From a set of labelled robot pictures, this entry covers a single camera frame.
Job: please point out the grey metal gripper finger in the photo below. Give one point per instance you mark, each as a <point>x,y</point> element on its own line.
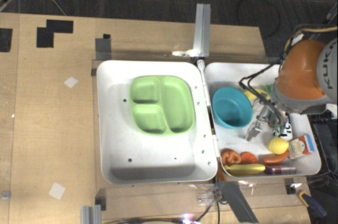
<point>258,126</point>
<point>251,134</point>

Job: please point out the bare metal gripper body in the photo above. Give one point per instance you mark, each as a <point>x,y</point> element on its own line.
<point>265,115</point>

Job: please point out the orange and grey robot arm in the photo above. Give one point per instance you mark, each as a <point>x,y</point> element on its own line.
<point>301,72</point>

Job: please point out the white plastic tray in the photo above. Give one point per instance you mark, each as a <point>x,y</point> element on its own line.
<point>237,138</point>
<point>158,159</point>

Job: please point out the orange-red toy food piece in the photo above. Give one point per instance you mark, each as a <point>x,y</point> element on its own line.
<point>248,158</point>

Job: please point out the yellow and green toy corn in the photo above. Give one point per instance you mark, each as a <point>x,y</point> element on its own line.
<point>251,94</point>

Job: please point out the yellow lemon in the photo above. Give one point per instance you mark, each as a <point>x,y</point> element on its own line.
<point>277,145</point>

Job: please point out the red tomato slice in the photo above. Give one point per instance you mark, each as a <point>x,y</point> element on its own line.
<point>229,156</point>

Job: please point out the blue bowl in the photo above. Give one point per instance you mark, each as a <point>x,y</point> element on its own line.
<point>231,108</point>

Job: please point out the brown sausage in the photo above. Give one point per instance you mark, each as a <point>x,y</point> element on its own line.
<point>274,159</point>

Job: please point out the yellow banana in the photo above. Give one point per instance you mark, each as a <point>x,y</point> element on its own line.
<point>245,169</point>

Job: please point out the purple packet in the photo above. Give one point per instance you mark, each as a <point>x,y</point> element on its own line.
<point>280,170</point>

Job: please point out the white red and blue carton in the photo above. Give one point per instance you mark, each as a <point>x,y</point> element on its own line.
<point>301,147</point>

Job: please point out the green divided plate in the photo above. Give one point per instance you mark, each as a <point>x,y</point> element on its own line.
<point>177,104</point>

